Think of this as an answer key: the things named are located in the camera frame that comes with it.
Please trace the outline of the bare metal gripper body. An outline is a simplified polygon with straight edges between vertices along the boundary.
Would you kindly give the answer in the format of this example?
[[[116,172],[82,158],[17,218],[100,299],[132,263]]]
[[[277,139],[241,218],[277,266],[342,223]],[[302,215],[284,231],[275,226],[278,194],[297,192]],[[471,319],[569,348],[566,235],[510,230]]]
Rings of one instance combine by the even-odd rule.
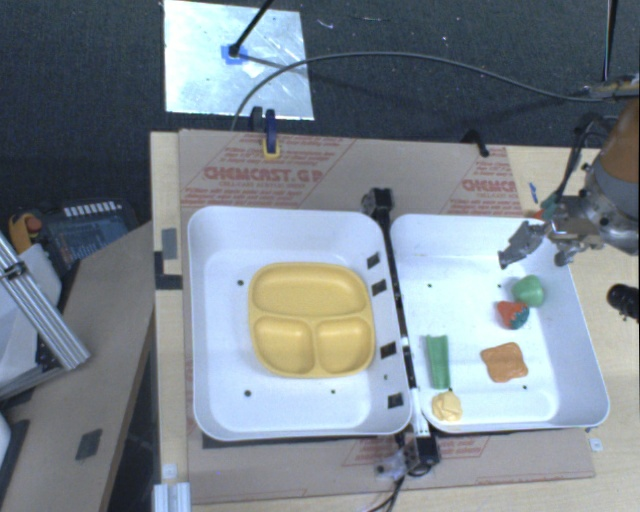
[[[605,197],[549,197],[548,238],[552,243],[577,240],[588,249],[604,246],[625,254],[639,253],[638,220]]]

